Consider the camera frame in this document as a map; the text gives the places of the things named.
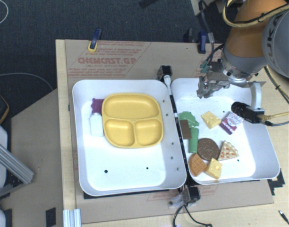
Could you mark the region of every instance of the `wooden table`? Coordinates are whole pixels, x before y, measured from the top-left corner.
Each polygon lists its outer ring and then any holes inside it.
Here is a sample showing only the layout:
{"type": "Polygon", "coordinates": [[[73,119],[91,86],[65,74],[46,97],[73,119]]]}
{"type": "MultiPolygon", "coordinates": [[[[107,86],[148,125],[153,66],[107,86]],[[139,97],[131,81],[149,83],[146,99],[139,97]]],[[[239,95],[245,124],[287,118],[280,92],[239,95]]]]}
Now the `wooden table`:
{"type": "MultiPolygon", "coordinates": [[[[173,46],[173,43],[163,43],[163,49],[160,51],[162,56],[173,46]]],[[[188,55],[196,56],[196,47],[188,48],[188,55]]],[[[179,58],[179,53],[172,55],[173,58],[179,58]]],[[[56,40],[57,57],[57,76],[58,76],[58,96],[59,96],[59,126],[60,126],[60,146],[61,146],[61,167],[62,167],[62,186],[63,186],[63,205],[66,210],[76,209],[75,184],[72,159],[72,143],[70,115],[68,111],[68,78],[66,65],[66,47],[65,40],[56,40]]],[[[276,74],[277,81],[289,94],[289,81],[276,74]]],[[[267,78],[265,72],[261,70],[255,78],[257,81],[266,81],[262,87],[262,108],[266,115],[273,115],[289,111],[289,106],[281,97],[267,78]]],[[[289,116],[273,119],[272,122],[286,121],[289,116]]],[[[289,219],[289,124],[280,127],[269,127],[269,134],[272,139],[275,151],[284,176],[285,185],[282,188],[275,189],[274,204],[233,208],[225,210],[213,210],[196,212],[194,218],[203,223],[212,223],[214,227],[227,226],[288,226],[288,224],[279,215],[278,210],[282,210],[289,219]]],[[[171,227],[173,215],[164,215],[148,218],[135,218],[119,221],[101,222],[83,224],[84,227],[171,227]]],[[[181,226],[197,226],[186,214],[179,214],[176,224],[181,226]]]]}

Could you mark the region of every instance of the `blue clamp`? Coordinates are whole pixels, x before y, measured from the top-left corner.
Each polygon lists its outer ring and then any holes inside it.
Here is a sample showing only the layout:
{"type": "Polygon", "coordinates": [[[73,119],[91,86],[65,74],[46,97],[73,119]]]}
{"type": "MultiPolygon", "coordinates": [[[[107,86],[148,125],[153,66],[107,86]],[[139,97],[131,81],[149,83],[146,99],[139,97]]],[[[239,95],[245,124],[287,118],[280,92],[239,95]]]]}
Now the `blue clamp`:
{"type": "Polygon", "coordinates": [[[96,51],[97,48],[97,41],[101,39],[102,36],[102,29],[100,28],[95,28],[94,36],[92,41],[90,41],[88,45],[88,51],[93,53],[96,51]]]}
{"type": "Polygon", "coordinates": [[[201,30],[198,33],[198,53],[205,54],[205,43],[206,43],[207,34],[204,30],[201,30]]]}

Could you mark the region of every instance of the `table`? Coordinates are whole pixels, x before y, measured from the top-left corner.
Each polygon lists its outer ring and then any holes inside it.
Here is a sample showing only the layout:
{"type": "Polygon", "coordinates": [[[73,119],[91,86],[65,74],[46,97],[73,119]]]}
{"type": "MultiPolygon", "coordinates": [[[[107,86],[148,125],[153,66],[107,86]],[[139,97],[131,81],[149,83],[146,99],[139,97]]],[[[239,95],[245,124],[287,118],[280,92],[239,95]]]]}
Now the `table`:
{"type": "MultiPolygon", "coordinates": [[[[152,63],[157,69],[158,65],[167,64],[169,61],[179,61],[188,64],[200,56],[196,52],[195,44],[183,43],[150,43],[158,48],[159,61],[139,60],[138,63],[146,65],[152,63]]],[[[68,111],[68,77],[66,61],[66,41],[56,40],[56,59],[58,76],[58,96],[59,96],[59,127],[60,127],[60,148],[61,148],[61,168],[63,187],[63,206],[66,210],[73,210],[77,207],[74,184],[74,169],[72,157],[72,141],[70,128],[70,115],[68,111]]],[[[289,94],[289,81],[277,75],[277,80],[281,87],[289,94]]],[[[177,77],[188,77],[179,71],[177,77]]],[[[289,110],[289,106],[274,89],[274,86],[267,78],[264,71],[261,71],[255,78],[257,81],[266,81],[262,87],[262,108],[265,114],[272,115],[289,110]]],[[[284,118],[274,119],[273,122],[284,121],[284,118]]],[[[287,226],[278,210],[282,210],[289,219],[289,124],[280,127],[269,127],[269,134],[272,139],[277,157],[284,176],[285,185],[275,189],[274,203],[260,206],[212,210],[193,213],[196,220],[204,223],[212,223],[213,226],[287,226]]],[[[119,221],[107,221],[100,223],[83,224],[84,227],[110,227],[110,226],[171,226],[173,215],[163,215],[148,218],[134,218],[119,221]]],[[[195,226],[186,213],[179,214],[176,223],[182,226],[195,226]]]]}

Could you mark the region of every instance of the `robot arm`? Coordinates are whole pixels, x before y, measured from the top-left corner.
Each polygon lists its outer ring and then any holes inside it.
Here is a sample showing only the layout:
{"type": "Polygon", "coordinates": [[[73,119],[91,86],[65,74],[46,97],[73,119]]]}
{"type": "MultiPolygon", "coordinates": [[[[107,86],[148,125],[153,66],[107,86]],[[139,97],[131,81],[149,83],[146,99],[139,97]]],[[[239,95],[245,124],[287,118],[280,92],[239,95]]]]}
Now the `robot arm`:
{"type": "Polygon", "coordinates": [[[249,86],[248,80],[264,66],[289,78],[289,4],[285,0],[245,0],[221,53],[199,79],[199,98],[230,84],[249,86]]]}

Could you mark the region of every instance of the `blue and yellow clamp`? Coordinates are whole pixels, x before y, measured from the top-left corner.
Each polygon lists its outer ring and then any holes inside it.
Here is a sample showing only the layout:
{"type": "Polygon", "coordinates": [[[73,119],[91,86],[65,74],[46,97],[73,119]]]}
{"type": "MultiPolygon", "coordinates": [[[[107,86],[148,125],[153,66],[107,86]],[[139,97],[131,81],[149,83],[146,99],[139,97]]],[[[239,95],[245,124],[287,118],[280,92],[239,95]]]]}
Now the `blue and yellow clamp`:
{"type": "Polygon", "coordinates": [[[101,39],[102,36],[102,29],[95,28],[94,36],[92,41],[90,41],[88,45],[88,52],[94,53],[97,48],[97,41],[101,39]]]}

